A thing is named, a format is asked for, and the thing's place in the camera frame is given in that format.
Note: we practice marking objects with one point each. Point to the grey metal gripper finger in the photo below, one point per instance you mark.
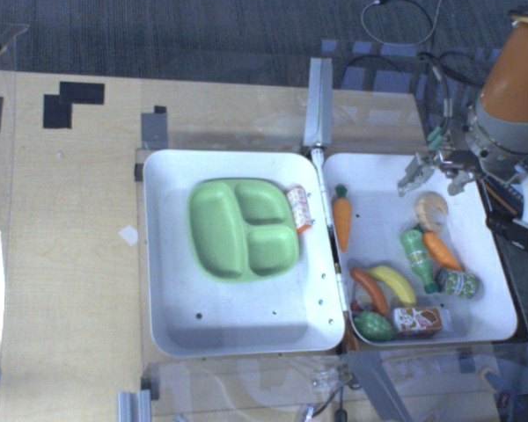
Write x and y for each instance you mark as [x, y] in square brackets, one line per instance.
[415, 174]
[461, 182]

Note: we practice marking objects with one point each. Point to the green bottle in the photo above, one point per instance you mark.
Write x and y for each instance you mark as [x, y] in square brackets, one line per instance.
[415, 255]

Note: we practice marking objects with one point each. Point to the white and red packet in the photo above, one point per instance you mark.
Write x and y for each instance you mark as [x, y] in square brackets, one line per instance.
[361, 299]

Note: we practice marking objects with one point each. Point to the yellow banana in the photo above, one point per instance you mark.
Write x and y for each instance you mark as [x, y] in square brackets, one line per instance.
[396, 281]

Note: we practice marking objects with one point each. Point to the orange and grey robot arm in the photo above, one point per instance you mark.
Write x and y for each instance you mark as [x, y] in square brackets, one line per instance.
[515, 77]

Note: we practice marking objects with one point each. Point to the brown and white carton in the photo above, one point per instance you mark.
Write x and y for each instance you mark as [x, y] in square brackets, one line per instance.
[418, 321]

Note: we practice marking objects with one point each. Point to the orange carrot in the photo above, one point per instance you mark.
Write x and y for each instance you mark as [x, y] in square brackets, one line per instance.
[342, 220]
[440, 249]

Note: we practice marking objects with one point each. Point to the green broccoli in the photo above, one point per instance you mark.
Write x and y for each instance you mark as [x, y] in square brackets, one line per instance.
[373, 325]

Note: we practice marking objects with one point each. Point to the orange-red sausage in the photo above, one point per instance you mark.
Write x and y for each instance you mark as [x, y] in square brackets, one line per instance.
[371, 290]

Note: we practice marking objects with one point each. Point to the green divided plate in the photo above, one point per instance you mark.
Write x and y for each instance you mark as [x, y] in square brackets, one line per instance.
[217, 229]

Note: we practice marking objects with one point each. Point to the white plastic tray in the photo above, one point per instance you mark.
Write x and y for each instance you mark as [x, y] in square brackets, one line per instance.
[378, 183]
[246, 315]

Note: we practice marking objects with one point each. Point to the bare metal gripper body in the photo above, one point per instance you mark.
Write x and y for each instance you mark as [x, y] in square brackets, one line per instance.
[488, 158]

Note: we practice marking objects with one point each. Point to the green can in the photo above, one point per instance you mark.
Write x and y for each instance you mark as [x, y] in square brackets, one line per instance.
[457, 283]

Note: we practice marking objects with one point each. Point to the orange and white carton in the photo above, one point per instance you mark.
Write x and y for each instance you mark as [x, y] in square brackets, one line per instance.
[300, 207]

